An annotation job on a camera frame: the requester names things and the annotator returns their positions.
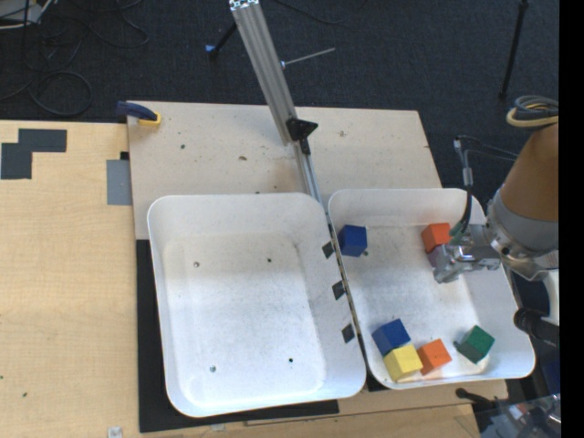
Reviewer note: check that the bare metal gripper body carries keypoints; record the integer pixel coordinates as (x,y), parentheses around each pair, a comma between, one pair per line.
(483,249)

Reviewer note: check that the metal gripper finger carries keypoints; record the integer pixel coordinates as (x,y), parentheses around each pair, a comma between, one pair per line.
(449,274)
(451,254)

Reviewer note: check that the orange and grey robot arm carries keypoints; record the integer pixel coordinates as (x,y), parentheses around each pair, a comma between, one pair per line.
(534,176)

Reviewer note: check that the purple cube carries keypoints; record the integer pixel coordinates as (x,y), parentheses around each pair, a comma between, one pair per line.
(433,256)

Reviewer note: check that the orange cube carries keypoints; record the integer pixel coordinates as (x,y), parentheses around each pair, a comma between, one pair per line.
(434,356)
(435,236)

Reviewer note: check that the white plastic tray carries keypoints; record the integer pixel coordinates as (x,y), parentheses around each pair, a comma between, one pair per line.
(401,290)
(246,308)

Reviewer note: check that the green cube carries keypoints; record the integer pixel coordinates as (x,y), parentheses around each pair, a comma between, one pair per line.
(476,344)

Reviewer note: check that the blue cube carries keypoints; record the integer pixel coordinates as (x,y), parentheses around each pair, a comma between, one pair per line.
(352,241)
(391,336)

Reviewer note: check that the yellow cube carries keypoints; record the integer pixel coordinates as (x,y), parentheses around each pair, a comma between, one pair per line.
(402,362)

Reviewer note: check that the thin black and white rod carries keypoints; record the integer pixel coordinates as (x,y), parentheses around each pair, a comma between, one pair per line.
(343,272)

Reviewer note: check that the pale wood board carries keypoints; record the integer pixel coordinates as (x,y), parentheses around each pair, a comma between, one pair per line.
(219,153)

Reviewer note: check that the black cylinder on white bracket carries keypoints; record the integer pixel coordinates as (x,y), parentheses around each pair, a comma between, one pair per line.
(538,324)

